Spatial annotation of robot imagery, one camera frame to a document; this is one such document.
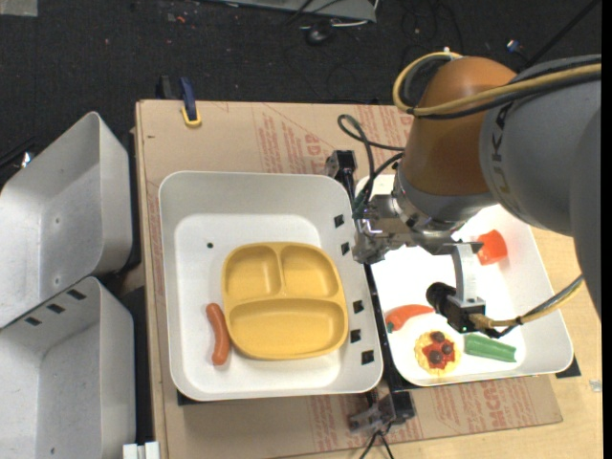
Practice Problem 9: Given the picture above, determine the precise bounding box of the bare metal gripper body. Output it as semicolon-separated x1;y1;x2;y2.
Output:
356;194;463;256

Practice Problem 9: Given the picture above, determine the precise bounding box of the orange carrot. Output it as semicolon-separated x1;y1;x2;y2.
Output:
384;303;435;334

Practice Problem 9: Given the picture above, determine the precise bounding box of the orange red rounded block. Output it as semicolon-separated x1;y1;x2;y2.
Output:
474;229;508;267

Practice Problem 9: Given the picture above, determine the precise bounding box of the yellow divided plate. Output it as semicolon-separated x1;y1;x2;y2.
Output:
220;242;349;361

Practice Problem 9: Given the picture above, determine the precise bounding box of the yellow pizza with dark toppings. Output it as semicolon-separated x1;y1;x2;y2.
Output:
413;329;463;378

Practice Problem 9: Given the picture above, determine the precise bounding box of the brown cardboard board red print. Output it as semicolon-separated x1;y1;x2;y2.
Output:
135;98;564;459

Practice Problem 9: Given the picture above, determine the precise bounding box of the green bean pod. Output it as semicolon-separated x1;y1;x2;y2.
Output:
464;333;518;364

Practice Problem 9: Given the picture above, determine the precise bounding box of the white plastic tray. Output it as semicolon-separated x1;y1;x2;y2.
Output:
157;169;384;403
0;274;138;459
354;174;575;388
0;110;135;329

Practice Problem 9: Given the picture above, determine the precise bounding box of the orange sausage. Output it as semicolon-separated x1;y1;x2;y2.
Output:
205;302;232;366

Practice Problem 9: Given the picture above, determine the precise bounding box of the black cylinder on white bracket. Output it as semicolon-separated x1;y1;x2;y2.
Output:
425;240;487;335

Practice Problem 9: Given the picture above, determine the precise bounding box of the black block with thin wires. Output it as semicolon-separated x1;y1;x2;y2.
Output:
324;149;358;182
347;389;415;435

